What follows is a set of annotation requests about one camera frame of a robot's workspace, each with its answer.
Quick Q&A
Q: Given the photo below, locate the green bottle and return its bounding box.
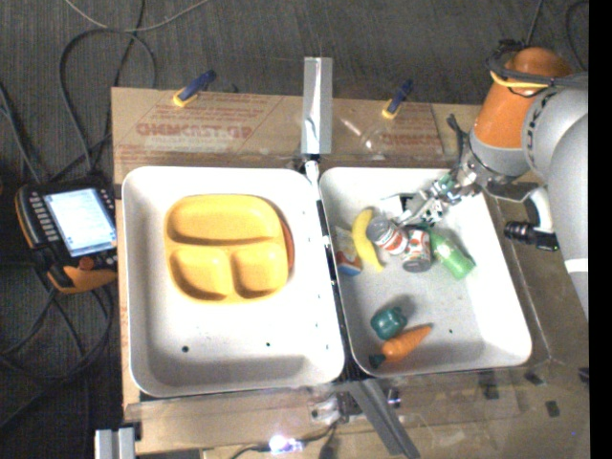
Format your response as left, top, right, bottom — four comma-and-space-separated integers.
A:
428, 227, 477, 280

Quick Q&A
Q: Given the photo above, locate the yellow banana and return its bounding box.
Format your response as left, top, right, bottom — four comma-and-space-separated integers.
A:
351, 207, 386, 273

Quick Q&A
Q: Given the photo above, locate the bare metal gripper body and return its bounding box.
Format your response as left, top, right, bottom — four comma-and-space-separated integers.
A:
418, 159, 485, 221

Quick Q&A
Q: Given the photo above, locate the white plastic tray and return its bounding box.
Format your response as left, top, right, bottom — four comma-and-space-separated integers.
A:
317, 165, 534, 379
120, 164, 346, 399

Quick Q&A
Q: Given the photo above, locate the dark green bell pepper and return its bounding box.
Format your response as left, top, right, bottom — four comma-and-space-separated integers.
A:
369, 306, 408, 341

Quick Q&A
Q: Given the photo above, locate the yellow divided plate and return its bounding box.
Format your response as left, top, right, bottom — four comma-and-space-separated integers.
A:
164, 193, 293, 304

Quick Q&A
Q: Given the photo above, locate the brown cardboard board red print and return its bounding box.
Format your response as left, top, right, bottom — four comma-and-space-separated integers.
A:
110, 86, 551, 420

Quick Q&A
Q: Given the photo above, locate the orange carrot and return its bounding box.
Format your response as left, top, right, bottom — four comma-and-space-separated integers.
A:
367, 323, 434, 370

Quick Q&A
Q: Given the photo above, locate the black cylinder on white bracket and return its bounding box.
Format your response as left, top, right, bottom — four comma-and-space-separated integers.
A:
503, 186, 559, 252

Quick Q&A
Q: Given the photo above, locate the orange and green printed can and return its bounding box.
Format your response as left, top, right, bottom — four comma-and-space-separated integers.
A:
401, 227, 433, 273

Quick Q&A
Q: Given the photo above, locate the red and white can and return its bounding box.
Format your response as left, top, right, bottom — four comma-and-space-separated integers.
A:
365, 216, 410, 256

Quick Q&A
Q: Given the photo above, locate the white red blue carton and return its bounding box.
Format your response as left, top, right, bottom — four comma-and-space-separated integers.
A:
333, 226, 363, 276

